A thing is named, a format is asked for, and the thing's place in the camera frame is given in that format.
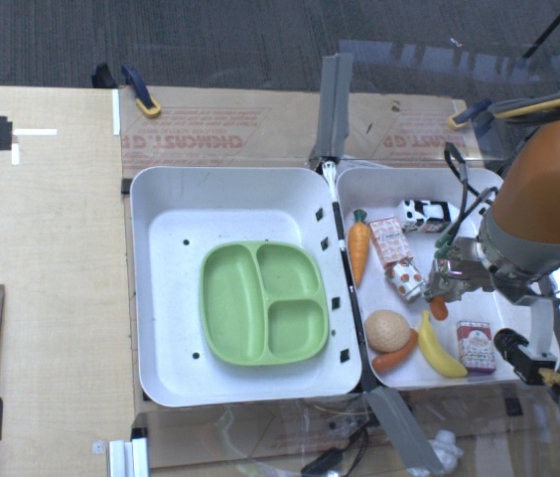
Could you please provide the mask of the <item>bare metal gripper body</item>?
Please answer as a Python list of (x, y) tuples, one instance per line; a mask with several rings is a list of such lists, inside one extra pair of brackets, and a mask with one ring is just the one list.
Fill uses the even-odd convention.
[(451, 244), (441, 244), (432, 264), (437, 264), (443, 279), (461, 280), (464, 292), (493, 291), (489, 270), (475, 238), (455, 238)]

